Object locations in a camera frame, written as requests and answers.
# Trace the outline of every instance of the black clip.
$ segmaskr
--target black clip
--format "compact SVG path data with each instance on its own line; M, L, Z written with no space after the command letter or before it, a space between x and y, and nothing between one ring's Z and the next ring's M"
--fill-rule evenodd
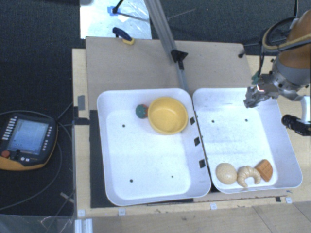
M188 55L187 52L182 52L182 51L179 51L176 49L173 49L171 51L171 56L172 56L175 63L178 61L178 65L179 65L180 70L184 70L183 60L187 55Z

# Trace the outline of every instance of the screen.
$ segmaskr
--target screen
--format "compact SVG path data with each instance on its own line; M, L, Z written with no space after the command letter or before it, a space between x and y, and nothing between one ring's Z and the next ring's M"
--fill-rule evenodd
M47 123L19 119L9 142L8 150L40 154L47 129Z

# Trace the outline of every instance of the red button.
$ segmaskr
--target red button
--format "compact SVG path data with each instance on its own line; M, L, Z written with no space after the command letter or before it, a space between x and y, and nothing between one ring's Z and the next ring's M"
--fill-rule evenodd
M8 151L8 150L2 151L1 156L3 158L9 158L10 157L10 151Z

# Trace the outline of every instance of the wooden board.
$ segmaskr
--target wooden board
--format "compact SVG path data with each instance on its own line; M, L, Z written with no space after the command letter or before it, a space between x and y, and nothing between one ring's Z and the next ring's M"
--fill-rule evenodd
M77 106L77 96L85 95L87 98L87 80L86 80L86 51L85 50L73 50L73 76L74 76L74 105ZM251 72L254 73L258 67L258 57L248 56L247 60L251 66ZM271 63L265 62L265 68L271 69ZM299 103L288 102L282 98L278 99L280 109L282 113L288 113L288 111L297 113L299 115ZM294 202L310 201L311 200L311 188L310 188L310 138L301 137L292 131L289 131L289 136L293 144L295 153L298 158L298 162L303 172L303 183L299 188L290 189L288 192L283 191L271 191L270 194L254 194L252 196L247 195L247 198L235 195L234 198L224 197L226 195L218 193L211 194L210 199L202 200L203 202L186 203L186 204L164 204L164 205L138 205L130 206L126 208L127 215L149 215L159 213L178 213L188 211L209 211L210 202L217 201L217 207L222 208L237 208L237 207L251 207L260 206L266 204L276 204L275 197L285 196L286 194L292 197ZM102 208L91 209L90 208L90 188L89 188L89 129L88 126L75 126L75 148L76 148L76 183L77 183L77 209L84 211L83 217L102 217L102 216L117 216L118 207L116 208Z
M311 201L297 202L294 206L311 222Z
M93 219L93 231L107 233L291 233L311 223L292 204L248 208L118 216Z
M190 95L203 87L247 87L250 71L241 44L176 41L188 52L184 60ZM86 38L90 110L106 90L180 87L177 70L159 40L135 40L129 46L117 38Z

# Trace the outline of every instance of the toy food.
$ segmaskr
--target toy food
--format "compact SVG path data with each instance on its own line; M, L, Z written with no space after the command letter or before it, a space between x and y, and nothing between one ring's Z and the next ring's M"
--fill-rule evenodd
M255 166L255 168L266 182L271 179L273 168L268 160L262 160L257 166Z
M136 115L140 118L140 119L144 119L148 117L148 106L145 104L140 104L136 107Z
M255 184L259 184L261 181L261 176L257 169L250 166L243 166L238 172L238 184L243 187L247 187L245 179L248 177L253 177L255 179Z
M229 163L221 163L216 167L216 176L221 183L233 184L238 177L235 168Z

